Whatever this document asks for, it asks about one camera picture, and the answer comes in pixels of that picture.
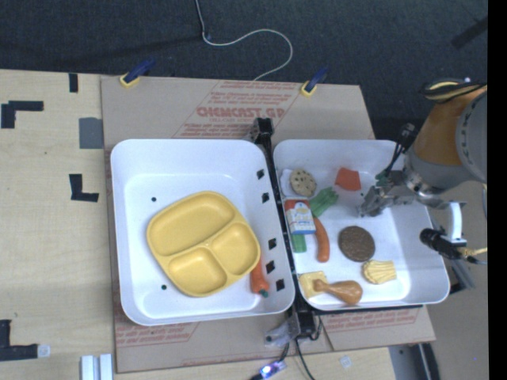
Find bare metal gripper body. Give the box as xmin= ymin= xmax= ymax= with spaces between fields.
xmin=379 ymin=170 xmax=445 ymax=211

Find orange pizza slice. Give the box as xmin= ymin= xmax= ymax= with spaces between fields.
xmin=334 ymin=166 xmax=363 ymax=192

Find brown burger patty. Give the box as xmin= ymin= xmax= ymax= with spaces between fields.
xmin=337 ymin=225 xmax=376 ymax=263

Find green bean bundle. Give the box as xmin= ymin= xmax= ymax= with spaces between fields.
xmin=308 ymin=186 xmax=340 ymax=219

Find orange sausage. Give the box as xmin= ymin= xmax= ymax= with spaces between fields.
xmin=312 ymin=216 xmax=331 ymax=264

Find white plastic tray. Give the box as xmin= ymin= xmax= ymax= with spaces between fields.
xmin=109 ymin=138 xmax=296 ymax=327
xmin=272 ymin=139 xmax=452 ymax=313

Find yellow ridged fries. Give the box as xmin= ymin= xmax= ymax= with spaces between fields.
xmin=360 ymin=259 xmax=398 ymax=286

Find tan chocolate chip biscuit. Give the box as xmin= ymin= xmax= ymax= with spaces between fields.
xmin=288 ymin=168 xmax=318 ymax=198

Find red and white carton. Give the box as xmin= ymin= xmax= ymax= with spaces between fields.
xmin=283 ymin=197 xmax=318 ymax=236

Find thin black rod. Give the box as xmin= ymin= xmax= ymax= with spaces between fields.
xmin=259 ymin=131 xmax=318 ymax=334

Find brown chicken drumstick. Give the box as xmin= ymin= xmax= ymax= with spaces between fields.
xmin=312 ymin=278 xmax=364 ymax=306

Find yellow cheese square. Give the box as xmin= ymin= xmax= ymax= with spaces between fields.
xmin=297 ymin=271 xmax=329 ymax=298

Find orange carrot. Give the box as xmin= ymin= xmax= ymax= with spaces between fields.
xmin=250 ymin=256 xmax=271 ymax=298

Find yellow divided plate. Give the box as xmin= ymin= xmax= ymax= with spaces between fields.
xmin=146 ymin=190 xmax=262 ymax=298

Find brown cardboard board red print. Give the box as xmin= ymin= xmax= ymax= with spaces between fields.
xmin=100 ymin=75 xmax=437 ymax=374

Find black cylinder on white bracket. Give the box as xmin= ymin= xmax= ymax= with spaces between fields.
xmin=419 ymin=200 xmax=469 ymax=260

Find black block with wires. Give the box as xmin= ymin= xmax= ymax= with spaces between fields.
xmin=250 ymin=117 xmax=276 ymax=146
xmin=293 ymin=306 xmax=322 ymax=340

